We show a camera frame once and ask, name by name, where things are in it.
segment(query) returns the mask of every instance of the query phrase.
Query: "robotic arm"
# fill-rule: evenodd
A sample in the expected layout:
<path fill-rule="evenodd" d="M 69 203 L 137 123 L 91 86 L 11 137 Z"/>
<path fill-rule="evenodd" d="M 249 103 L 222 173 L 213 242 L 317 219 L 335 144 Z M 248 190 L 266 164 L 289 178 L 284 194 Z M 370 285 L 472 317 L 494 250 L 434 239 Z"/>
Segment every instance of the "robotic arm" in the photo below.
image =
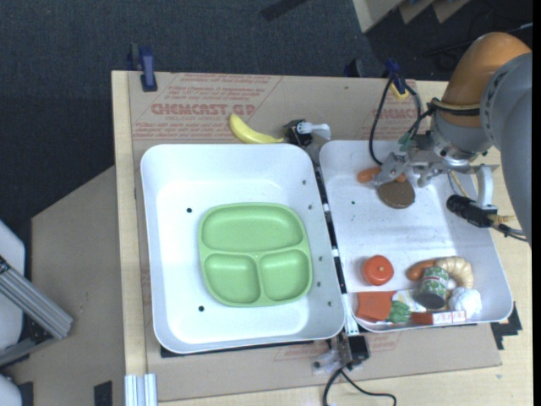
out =
<path fill-rule="evenodd" d="M 505 185 L 522 231 L 532 245 L 532 50 L 515 36 L 490 33 L 466 51 L 441 100 L 434 99 L 430 131 L 390 154 L 374 177 L 381 186 L 406 167 L 419 174 L 418 185 L 450 171 L 477 173 L 478 209 L 492 209 L 484 198 L 486 166 L 471 162 L 495 146 L 501 154 Z"/>

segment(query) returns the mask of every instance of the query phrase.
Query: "green plate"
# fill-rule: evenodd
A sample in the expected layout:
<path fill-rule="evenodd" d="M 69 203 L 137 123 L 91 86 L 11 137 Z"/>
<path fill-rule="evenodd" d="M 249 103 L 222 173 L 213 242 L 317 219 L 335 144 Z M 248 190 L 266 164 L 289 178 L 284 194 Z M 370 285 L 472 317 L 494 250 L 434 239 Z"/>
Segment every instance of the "green plate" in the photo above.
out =
<path fill-rule="evenodd" d="M 306 231 L 287 206 L 214 207 L 199 223 L 198 244 L 205 285 L 223 304 L 285 304 L 304 296 L 312 285 Z"/>

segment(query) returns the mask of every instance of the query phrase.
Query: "tin can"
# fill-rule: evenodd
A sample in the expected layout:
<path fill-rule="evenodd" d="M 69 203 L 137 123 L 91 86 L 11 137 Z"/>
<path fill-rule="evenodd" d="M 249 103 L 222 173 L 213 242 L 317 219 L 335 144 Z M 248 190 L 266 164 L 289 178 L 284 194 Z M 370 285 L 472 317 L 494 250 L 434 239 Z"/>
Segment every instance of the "tin can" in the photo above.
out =
<path fill-rule="evenodd" d="M 428 267 L 423 272 L 415 300 L 427 310 L 438 310 L 445 306 L 449 273 L 439 267 Z"/>

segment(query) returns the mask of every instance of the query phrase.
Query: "yellow banana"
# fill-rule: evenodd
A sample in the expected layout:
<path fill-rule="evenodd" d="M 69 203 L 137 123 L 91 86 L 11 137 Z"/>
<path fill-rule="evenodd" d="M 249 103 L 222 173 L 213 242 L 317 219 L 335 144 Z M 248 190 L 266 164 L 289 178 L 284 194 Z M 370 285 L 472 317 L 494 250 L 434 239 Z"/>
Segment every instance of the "yellow banana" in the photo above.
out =
<path fill-rule="evenodd" d="M 283 138 L 276 139 L 272 135 L 262 134 L 251 129 L 237 114 L 229 118 L 229 127 L 239 140 L 249 144 L 282 143 Z"/>

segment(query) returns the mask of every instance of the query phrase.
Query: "table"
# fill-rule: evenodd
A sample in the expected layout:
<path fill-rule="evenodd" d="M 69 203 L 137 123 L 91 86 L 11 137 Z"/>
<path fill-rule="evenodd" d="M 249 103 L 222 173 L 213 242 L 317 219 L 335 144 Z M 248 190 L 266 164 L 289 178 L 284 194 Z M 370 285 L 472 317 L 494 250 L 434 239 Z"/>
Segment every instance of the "table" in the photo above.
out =
<path fill-rule="evenodd" d="M 134 171 L 134 140 L 131 120 L 134 112 L 134 104 L 130 101 L 130 94 L 134 95 L 135 84 L 132 80 L 130 90 L 130 76 L 133 78 L 133 74 L 124 71 L 114 71 L 112 73 L 112 97 L 115 130 L 118 232 L 123 285 L 125 370 L 128 375 L 143 375 L 149 372 L 149 360 L 146 350 L 147 341 L 145 338 L 145 335 L 148 335 L 148 330 L 145 327 L 144 320 L 143 290 L 141 287 L 142 274 L 139 263 L 141 254 L 139 252 L 137 200 L 134 198 L 136 173 Z M 158 85 L 162 85 L 162 81 L 167 84 L 169 82 L 169 78 L 167 77 L 173 76 L 173 74 L 156 74 Z M 324 106 L 326 103 L 329 103 L 334 114 L 340 113 L 342 116 L 346 116 L 342 120 L 344 128 L 337 131 L 336 136 L 338 137 L 348 136 L 347 125 L 349 120 L 347 116 L 351 114 L 352 109 L 355 107 L 366 107 L 366 104 L 363 105 L 362 102 L 367 98 L 369 100 L 368 107 L 372 107 L 379 100 L 380 92 L 383 88 L 383 80 L 271 77 L 268 81 L 271 85 L 272 83 L 274 85 L 267 85 L 269 94 L 259 104 L 259 106 L 265 106 L 261 107 L 261 109 L 258 108 L 258 110 L 262 113 L 268 113 L 270 107 L 273 107 L 275 110 L 281 110 L 281 107 L 283 107 L 289 112 L 294 112 L 298 110 L 297 106 L 306 107 L 309 105 L 307 98 L 310 98 L 310 95 L 321 96 L 320 90 L 323 89 L 322 91 L 325 94 L 320 98 L 322 101 L 320 105 Z M 276 88 L 280 83 L 282 83 L 282 87 Z M 441 96 L 445 89 L 445 83 L 440 82 L 417 81 L 416 86 L 420 96 L 425 101 L 432 96 Z M 327 112 L 325 110 L 323 111 L 323 118 L 329 118 L 330 115 L 331 110 L 327 110 Z M 269 128 L 272 129 L 276 127 L 276 124 L 273 126 L 271 122 L 271 118 L 259 121 L 255 119 L 253 121 L 254 124 L 260 124 L 262 127 L 270 124 Z M 489 156 L 484 158 L 484 161 L 486 163 L 498 162 L 499 153 L 492 151 Z M 494 203 L 500 207 L 501 212 L 512 211 L 510 201 L 505 192 L 500 169 L 495 172 Z M 516 337 L 505 339 L 505 350 L 501 352 L 503 365 L 476 370 L 447 371 L 441 374 L 422 374 L 363 381 L 363 388 L 372 392 L 392 392 L 398 398 L 399 404 L 433 404 L 435 398 L 438 399 L 438 404 L 523 405 L 533 403 L 531 250 L 523 243 L 504 239 L 498 234 L 495 234 L 494 239 L 522 321 L 522 331 L 520 334 Z M 190 383 L 195 383 L 196 379 L 201 379 L 201 377 L 205 376 L 194 373 L 192 381 L 183 382 L 189 385 Z M 358 394 L 348 384 L 341 383 L 339 385 L 333 387 L 331 391 L 332 402 L 340 405 L 358 404 L 361 401 L 364 401 L 366 404 L 384 403 L 384 400 L 380 398 L 361 399 L 359 398 L 361 394 Z M 319 384 L 311 387 L 273 389 L 263 392 L 238 393 L 219 397 L 211 396 L 189 400 L 171 400 L 162 403 L 171 406 L 180 404 L 308 405 L 319 404 L 321 393 L 322 386 Z"/>

